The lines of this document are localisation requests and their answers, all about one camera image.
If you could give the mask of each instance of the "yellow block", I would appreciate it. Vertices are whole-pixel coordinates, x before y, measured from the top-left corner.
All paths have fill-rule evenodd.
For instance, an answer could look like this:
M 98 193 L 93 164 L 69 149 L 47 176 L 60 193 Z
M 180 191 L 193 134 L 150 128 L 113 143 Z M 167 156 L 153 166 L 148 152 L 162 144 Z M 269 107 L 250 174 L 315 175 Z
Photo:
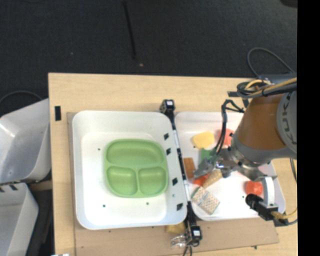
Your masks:
M 214 141 L 215 136 L 210 131 L 204 131 L 192 137 L 192 143 L 198 149 L 205 149 L 214 143 Z

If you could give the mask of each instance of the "wooden table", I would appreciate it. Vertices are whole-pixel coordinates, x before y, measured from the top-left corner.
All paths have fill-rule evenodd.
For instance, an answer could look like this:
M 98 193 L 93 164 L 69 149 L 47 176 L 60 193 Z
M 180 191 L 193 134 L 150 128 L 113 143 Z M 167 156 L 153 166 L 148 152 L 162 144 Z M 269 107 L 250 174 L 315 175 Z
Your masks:
M 54 241 L 56 254 L 178 255 L 163 226 L 92 231 L 74 217 L 67 113 L 83 110 L 157 111 L 173 99 L 175 112 L 219 112 L 221 104 L 246 78 L 50 73 L 50 131 Z M 240 98 L 232 98 L 243 106 Z M 297 206 L 297 185 L 288 159 L 273 161 L 286 200 L 286 212 Z M 200 221 L 204 239 L 198 256 L 298 255 L 298 225 L 274 227 L 261 218 Z

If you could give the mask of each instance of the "white container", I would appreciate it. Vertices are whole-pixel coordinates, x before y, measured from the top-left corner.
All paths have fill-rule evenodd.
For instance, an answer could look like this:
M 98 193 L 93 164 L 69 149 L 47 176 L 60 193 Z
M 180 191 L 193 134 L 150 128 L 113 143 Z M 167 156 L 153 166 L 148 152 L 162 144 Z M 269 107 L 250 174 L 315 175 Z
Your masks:
M 28 250 L 39 207 L 26 183 L 50 172 L 49 122 L 48 99 L 0 118 L 1 256 L 24 256 Z
M 168 187 L 158 196 L 120 197 L 107 186 L 104 148 L 117 139 L 157 142 L 166 152 Z M 187 215 L 178 153 L 170 120 L 157 112 L 81 111 L 72 120 L 75 213 L 91 230 L 181 223 Z
M 243 114 L 241 113 L 228 112 L 227 128 L 236 131 L 242 116 Z M 213 149 L 217 144 L 217 139 L 219 138 L 219 133 L 222 128 L 222 116 L 220 112 L 181 112 L 175 117 L 175 125 L 182 156 L 184 158 L 193 158 L 194 165 L 197 167 L 201 162 L 201 153 L 199 149 L 194 147 L 192 138 L 202 132 L 212 132 L 216 141 L 206 149 Z M 272 163 L 262 165 L 259 169 L 268 176 L 277 175 Z M 207 214 L 195 203 L 192 203 L 194 213 L 205 221 L 257 217 L 258 213 L 250 209 L 245 202 L 247 196 L 245 192 L 245 183 L 247 181 L 249 181 L 249 179 L 237 171 L 232 172 L 227 178 L 218 180 L 206 189 L 220 201 L 213 214 Z M 190 194 L 198 187 L 192 182 L 193 180 L 189 179 Z M 273 183 L 275 189 L 275 203 L 278 205 L 278 211 L 283 213 L 286 208 L 286 203 L 279 180 L 276 178 Z

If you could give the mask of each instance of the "green divided plate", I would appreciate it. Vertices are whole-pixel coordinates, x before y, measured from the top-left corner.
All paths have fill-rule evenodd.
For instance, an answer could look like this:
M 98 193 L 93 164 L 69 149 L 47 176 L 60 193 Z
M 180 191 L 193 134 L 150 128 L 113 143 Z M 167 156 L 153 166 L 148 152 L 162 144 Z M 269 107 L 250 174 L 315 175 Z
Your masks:
M 117 139 L 104 151 L 106 182 L 127 198 L 155 197 L 168 187 L 168 164 L 163 148 L 146 139 Z

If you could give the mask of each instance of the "black floor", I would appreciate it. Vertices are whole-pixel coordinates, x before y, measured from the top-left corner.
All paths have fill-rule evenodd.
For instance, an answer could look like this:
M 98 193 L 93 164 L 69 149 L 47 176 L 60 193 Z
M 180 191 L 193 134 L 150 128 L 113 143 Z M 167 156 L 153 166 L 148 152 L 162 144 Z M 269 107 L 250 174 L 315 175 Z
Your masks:
M 253 78 L 256 47 L 297 71 L 298 8 L 285 1 L 297 3 L 1 0 L 0 116 L 38 100 L 1 101 L 9 93 L 47 98 L 49 72 Z M 258 74 L 288 71 L 264 51 L 251 63 Z

